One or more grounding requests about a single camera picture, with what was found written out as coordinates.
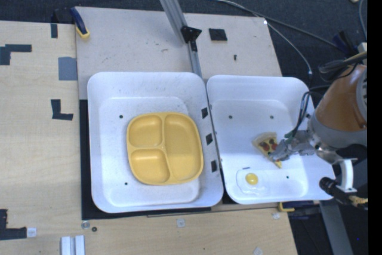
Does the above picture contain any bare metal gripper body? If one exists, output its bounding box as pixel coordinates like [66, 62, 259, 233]
[285, 130, 340, 164]

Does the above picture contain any toy pizza slice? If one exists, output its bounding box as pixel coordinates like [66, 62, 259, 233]
[252, 131, 283, 169]

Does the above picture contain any toy fried egg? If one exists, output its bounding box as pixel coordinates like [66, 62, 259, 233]
[235, 168, 270, 196]

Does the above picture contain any white plastic tray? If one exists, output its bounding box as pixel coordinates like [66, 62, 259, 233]
[87, 70, 225, 214]
[205, 74, 337, 206]

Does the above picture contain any yellow divided plate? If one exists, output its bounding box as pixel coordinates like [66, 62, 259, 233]
[125, 112, 205, 186]

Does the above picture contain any thin grey rod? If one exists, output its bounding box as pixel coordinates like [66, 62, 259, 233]
[187, 40, 205, 80]

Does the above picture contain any pale wood flat board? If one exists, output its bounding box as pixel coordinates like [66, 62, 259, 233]
[74, 5, 284, 214]

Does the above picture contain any black cylinder on white bracket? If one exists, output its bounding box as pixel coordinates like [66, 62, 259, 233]
[319, 158, 368, 210]

